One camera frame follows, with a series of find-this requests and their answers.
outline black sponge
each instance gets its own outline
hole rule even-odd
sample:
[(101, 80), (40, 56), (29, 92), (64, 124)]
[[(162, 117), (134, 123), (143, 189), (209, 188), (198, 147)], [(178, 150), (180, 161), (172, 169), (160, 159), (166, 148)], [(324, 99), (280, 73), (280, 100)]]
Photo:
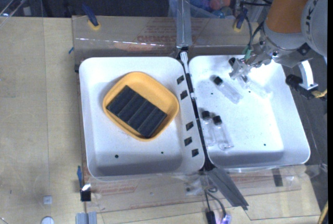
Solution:
[(106, 109), (147, 139), (167, 117), (166, 113), (127, 85), (107, 105)]

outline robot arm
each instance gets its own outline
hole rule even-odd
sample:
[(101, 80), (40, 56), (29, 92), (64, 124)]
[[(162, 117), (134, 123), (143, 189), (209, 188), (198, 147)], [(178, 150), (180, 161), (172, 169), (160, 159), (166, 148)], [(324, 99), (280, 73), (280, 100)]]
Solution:
[(259, 43), (250, 45), (244, 58), (233, 60), (230, 77), (244, 78), (251, 68), (271, 60), (291, 68), (297, 65), (302, 79), (291, 77), (287, 84), (299, 84), (304, 96), (314, 97), (311, 90), (317, 84), (309, 64), (314, 54), (310, 48), (327, 57), (327, 18), (328, 0), (273, 0), (261, 25)]

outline white tray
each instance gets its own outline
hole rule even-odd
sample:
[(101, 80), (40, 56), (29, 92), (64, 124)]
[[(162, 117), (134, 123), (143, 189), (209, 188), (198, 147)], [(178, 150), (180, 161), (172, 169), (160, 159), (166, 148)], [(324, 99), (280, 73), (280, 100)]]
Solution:
[[(306, 162), (310, 148), (282, 66), (272, 62), (251, 70), (254, 81), (272, 90), (268, 98), (261, 98), (230, 78), (231, 57), (235, 56), (197, 56), (189, 63), (200, 116), (203, 110), (220, 115), (234, 143), (227, 151), (208, 147), (210, 160), (217, 167), (238, 170)], [(229, 101), (211, 81), (212, 75), (236, 87), (243, 99), (237, 105)]]
[[(140, 142), (127, 135), (102, 109), (106, 93), (133, 71), (155, 78), (180, 103), (175, 119), (150, 142)], [(177, 60), (170, 57), (89, 58), (80, 65), (79, 74), (87, 165), (94, 177), (110, 181), (158, 173), (190, 174), (203, 166), (204, 154), (186, 80), (177, 83), (180, 76), (185, 78)], [(180, 94), (185, 90), (188, 96), (181, 99)], [(186, 130), (190, 122), (193, 127)]]

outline glass vial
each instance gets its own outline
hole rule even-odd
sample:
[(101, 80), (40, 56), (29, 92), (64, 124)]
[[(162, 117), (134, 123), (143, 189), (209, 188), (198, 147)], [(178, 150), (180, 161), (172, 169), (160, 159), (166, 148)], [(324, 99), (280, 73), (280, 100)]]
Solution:
[(214, 83), (218, 90), (221, 91), (224, 96), (234, 104), (238, 104), (239, 100), (243, 98), (243, 96), (234, 87), (224, 82), (220, 77), (216, 77), (214, 79)]
[(216, 144), (215, 134), (214, 134), (214, 123), (210, 117), (209, 111), (203, 111), (202, 115), (202, 130), (204, 135), (204, 141), (206, 146), (213, 146)]
[(234, 147), (220, 116), (213, 117), (216, 143), (223, 151)]

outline blue clamp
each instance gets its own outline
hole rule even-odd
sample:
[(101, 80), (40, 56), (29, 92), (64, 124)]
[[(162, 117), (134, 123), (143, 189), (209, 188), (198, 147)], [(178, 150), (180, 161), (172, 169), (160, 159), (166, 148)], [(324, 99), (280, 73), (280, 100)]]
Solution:
[(243, 26), (247, 13), (248, 13), (248, 10), (246, 8), (244, 8), (243, 11), (237, 16), (235, 24), (234, 24), (235, 31), (237, 31), (237, 32), (241, 31), (241, 28)]
[(83, 181), (82, 181), (82, 171), (81, 171), (81, 167), (80, 166), (78, 166), (78, 171), (76, 172), (76, 174), (78, 175), (80, 189), (82, 189), (82, 187), (83, 187)]
[(93, 12), (93, 10), (87, 6), (86, 4), (82, 4), (82, 10), (86, 13), (86, 15), (88, 16), (88, 23), (89, 25), (94, 29), (94, 30), (98, 30), (100, 28), (100, 23), (97, 21), (97, 18)]

